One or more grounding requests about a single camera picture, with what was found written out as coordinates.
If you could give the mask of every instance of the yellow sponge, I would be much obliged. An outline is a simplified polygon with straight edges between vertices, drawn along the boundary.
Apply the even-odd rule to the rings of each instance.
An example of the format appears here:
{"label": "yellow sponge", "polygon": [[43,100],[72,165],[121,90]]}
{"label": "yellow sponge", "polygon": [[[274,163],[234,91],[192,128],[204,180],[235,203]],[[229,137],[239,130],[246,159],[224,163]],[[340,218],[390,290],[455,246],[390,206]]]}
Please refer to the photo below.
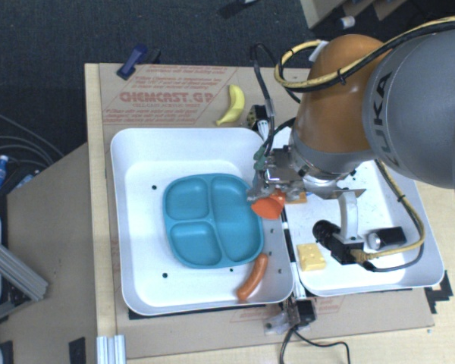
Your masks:
{"label": "yellow sponge", "polygon": [[302,271],[321,270],[325,268],[325,259],[317,244],[298,244],[297,249]]}

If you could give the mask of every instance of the black carpet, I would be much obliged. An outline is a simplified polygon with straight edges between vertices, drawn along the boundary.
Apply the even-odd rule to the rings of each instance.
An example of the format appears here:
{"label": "black carpet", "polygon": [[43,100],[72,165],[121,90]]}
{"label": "black carpet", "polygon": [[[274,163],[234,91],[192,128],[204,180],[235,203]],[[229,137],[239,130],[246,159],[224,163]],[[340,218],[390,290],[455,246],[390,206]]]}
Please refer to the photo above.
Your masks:
{"label": "black carpet", "polygon": [[[382,22],[368,8],[350,32],[386,40],[448,14],[455,0],[409,0]],[[142,42],[161,49],[162,64],[250,66],[254,42],[279,56],[342,34],[334,25],[342,15],[336,9],[310,30],[300,0],[0,0],[0,115],[67,154],[86,142],[85,63],[124,62]],[[10,135],[39,143],[0,119],[0,136]]]}

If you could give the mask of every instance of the sausage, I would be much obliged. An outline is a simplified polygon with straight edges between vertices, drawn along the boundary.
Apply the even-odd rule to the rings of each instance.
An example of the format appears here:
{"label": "sausage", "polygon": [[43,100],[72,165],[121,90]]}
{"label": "sausage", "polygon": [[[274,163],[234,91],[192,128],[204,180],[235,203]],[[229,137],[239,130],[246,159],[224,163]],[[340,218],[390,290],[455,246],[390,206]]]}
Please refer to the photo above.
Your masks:
{"label": "sausage", "polygon": [[268,256],[264,253],[260,253],[255,260],[255,265],[253,266],[251,275],[246,279],[243,286],[238,288],[236,291],[236,295],[239,300],[246,300],[251,295],[256,286],[258,286],[259,282],[262,280],[267,265]]}

